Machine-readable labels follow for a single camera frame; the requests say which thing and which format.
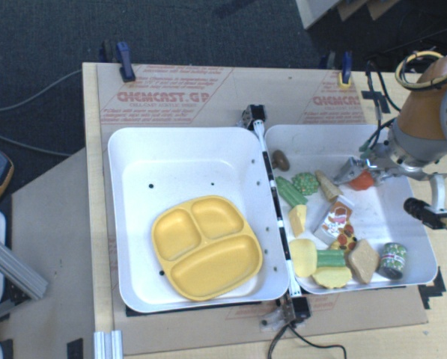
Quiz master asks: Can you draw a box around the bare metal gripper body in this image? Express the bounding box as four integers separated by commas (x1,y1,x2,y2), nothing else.
360,140,416,180

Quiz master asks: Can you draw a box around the orange carrot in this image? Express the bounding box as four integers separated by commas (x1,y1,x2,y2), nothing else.
347,170,376,191

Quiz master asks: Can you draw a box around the beige ice cream cone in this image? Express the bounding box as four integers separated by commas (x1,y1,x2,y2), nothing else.
314,169,344,203

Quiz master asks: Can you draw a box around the white plastic tray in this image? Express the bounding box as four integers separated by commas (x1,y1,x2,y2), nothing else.
264,123,440,296
107,126,291,314

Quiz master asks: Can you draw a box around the green peas cluster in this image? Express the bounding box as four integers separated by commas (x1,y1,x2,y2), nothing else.
291,171,320,197

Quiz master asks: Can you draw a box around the white printed carton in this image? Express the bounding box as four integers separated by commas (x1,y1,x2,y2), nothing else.
312,194,356,247

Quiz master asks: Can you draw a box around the green pea pod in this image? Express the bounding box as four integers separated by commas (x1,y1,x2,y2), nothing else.
275,176,309,208

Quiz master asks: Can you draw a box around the pizza slice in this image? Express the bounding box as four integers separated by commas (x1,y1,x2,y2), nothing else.
329,222,358,254

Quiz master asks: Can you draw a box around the brown mushroom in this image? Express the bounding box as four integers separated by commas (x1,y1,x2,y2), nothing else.
271,149,291,173

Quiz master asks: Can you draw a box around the yellow cheese wedge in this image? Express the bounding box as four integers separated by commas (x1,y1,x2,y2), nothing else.
288,203,308,239

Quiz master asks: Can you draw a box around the green small can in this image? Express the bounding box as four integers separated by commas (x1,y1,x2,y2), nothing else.
376,242,409,280

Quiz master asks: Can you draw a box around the brown bread slice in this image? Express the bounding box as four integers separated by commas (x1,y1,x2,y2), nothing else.
347,238,381,285

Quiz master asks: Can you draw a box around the thin black and white rod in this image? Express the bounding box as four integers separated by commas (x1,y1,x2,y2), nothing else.
252,119,303,298

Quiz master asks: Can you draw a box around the yellow corn with green husk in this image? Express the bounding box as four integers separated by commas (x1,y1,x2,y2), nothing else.
288,238,347,279

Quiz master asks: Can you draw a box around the yellow ridged biscuit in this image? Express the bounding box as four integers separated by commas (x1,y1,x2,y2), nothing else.
311,265,353,290

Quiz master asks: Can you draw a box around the yellow divided plate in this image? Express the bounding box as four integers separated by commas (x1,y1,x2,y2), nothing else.
150,194,264,302

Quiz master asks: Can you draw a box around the brown cardboard board red print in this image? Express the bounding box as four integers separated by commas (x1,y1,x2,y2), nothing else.
95,64,431,346

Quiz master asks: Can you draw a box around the black cylinder on white bracket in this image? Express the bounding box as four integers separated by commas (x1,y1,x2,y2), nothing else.
403,165,447,232

